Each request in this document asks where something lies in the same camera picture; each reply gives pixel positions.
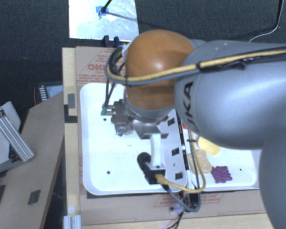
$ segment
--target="metal sheet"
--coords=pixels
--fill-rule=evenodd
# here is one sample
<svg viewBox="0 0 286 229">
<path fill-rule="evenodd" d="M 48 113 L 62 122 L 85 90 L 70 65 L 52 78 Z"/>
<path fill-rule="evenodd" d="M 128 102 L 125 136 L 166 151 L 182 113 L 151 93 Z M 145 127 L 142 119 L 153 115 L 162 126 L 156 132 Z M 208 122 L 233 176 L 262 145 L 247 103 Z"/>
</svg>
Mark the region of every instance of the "metal sheet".
<svg viewBox="0 0 286 229">
<path fill-rule="evenodd" d="M 109 35 L 130 42 L 139 35 L 134 0 L 112 0 L 106 14 L 98 12 L 108 0 L 69 0 L 70 38 L 101 40 Z"/>
</svg>

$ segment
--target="yellow cable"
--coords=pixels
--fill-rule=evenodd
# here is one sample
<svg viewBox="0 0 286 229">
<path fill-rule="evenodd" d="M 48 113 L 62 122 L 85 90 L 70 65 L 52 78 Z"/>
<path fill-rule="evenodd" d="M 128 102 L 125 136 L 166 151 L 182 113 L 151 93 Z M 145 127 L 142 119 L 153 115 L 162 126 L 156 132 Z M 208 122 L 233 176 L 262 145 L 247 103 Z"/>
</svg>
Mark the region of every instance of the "yellow cable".
<svg viewBox="0 0 286 229">
<path fill-rule="evenodd" d="M 246 58 L 271 56 L 271 55 L 278 55 L 278 54 L 284 54 L 284 53 L 286 53 L 286 49 L 285 50 L 272 50 L 272 51 L 265 51 L 265 52 L 244 53 L 244 54 L 240 54 L 240 55 L 228 56 L 228 57 L 224 57 L 224 58 L 220 58 L 220 59 L 213 59 L 213 60 L 204 61 L 204 62 L 200 63 L 200 67 L 201 68 L 207 68 L 207 67 L 212 67 L 212 66 L 216 66 L 216 65 L 222 65 L 222 64 L 235 62 L 237 60 L 246 59 Z M 127 81 L 128 82 L 147 81 L 147 80 L 157 79 L 157 78 L 160 78 L 163 76 L 171 75 L 174 73 L 183 73 L 183 72 L 195 70 L 195 69 L 197 69 L 197 65 L 196 64 L 190 64 L 190 65 L 186 65 L 186 66 L 182 66 L 182 67 L 178 67 L 178 68 L 173 68 L 173 69 L 169 69 L 169 70 L 158 72 L 158 73 L 153 73 L 150 75 L 138 76 L 138 77 L 128 77 Z M 110 71 L 108 63 L 106 65 L 106 71 L 107 71 L 107 74 L 109 75 L 109 77 L 111 77 L 112 79 L 117 80 L 117 81 L 125 81 L 124 76 L 115 75 Z"/>
<path fill-rule="evenodd" d="M 193 133 L 191 131 L 190 131 L 190 133 L 191 133 L 191 139 L 193 140 L 194 139 Z M 198 170 L 199 170 L 199 172 L 201 174 L 201 177 L 202 177 L 203 186 L 201 188 L 199 188 L 199 189 L 189 189 L 187 187 L 183 187 L 181 185 L 178 185 L 178 184 L 176 184 L 174 182 L 169 181 L 162 174 L 156 174 L 155 175 L 158 183 L 161 183 L 163 185 L 170 185 L 170 186 L 176 187 L 176 188 L 181 189 L 182 191 L 188 192 L 188 193 L 200 193 L 200 192 L 202 192 L 205 189 L 206 181 L 205 181 L 204 173 L 202 172 L 201 166 L 199 164 L 199 160 L 198 160 L 198 157 L 197 157 L 195 146 L 194 146 L 193 142 L 190 142 L 190 144 L 191 144 L 191 148 L 193 149 L 193 152 L 194 152 L 194 156 L 195 156 L 195 160 L 196 160 L 196 163 L 197 163 Z"/>
</svg>

